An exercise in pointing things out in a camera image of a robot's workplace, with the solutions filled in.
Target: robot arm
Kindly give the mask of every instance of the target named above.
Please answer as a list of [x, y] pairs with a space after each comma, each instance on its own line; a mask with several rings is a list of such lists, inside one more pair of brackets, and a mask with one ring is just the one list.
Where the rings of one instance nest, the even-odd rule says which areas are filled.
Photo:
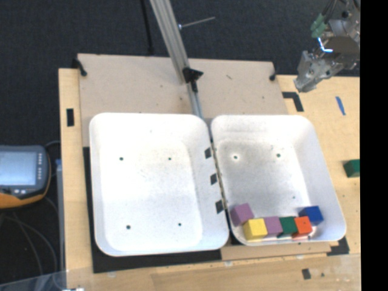
[[294, 79], [299, 92], [315, 89], [323, 79], [353, 69], [360, 60], [361, 0], [340, 0], [346, 5], [342, 18], [330, 19], [337, 1], [330, 0], [310, 28], [317, 45], [302, 52]]

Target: block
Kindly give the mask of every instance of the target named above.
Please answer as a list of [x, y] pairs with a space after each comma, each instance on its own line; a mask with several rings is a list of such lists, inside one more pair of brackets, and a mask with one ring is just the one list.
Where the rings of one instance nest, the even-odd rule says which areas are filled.
[[253, 218], [254, 215], [248, 203], [237, 205], [230, 211], [230, 219], [234, 226], [240, 226]]
[[298, 231], [292, 235], [292, 238], [304, 237], [313, 231], [313, 227], [311, 226], [311, 222], [308, 216], [299, 216], [294, 220]]
[[356, 178], [360, 176], [360, 160], [351, 159], [344, 164], [345, 172], [348, 178]]
[[293, 216], [285, 216], [279, 218], [283, 231], [278, 235], [278, 238], [292, 236], [298, 231]]
[[248, 241], [262, 239], [267, 236], [266, 223], [263, 218], [249, 219], [243, 225], [245, 238]]
[[317, 226], [323, 221], [319, 206], [305, 207], [299, 212], [299, 216], [308, 216], [312, 226]]
[[268, 216], [264, 218], [264, 222], [267, 228], [266, 238], [276, 238], [280, 233], [283, 232], [281, 227], [280, 219], [278, 216]]

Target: blue cube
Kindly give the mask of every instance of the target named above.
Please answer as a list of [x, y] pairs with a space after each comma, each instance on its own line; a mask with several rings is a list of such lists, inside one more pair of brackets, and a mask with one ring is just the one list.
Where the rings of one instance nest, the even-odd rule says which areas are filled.
[[308, 216], [312, 226], [317, 226], [323, 221], [319, 206], [306, 207], [299, 212], [299, 216]]

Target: black pole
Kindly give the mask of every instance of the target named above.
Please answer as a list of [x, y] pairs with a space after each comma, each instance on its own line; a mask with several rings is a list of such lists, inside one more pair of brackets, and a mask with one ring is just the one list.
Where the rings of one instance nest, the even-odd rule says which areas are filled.
[[145, 24], [145, 32], [147, 33], [147, 40], [148, 40], [148, 54], [154, 55], [154, 48], [152, 44], [152, 38], [151, 38], [151, 30], [150, 30], [150, 24], [148, 22], [148, 16], [147, 16], [147, 10], [146, 10], [146, 3], [144, 0], [140, 0], [141, 5], [141, 11], [144, 18], [144, 24]]

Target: handheld device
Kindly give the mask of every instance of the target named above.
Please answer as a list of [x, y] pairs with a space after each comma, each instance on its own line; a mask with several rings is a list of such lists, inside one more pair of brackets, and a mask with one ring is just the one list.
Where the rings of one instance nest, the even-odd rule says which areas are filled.
[[43, 146], [0, 145], [0, 209], [39, 201], [50, 179], [50, 158]]

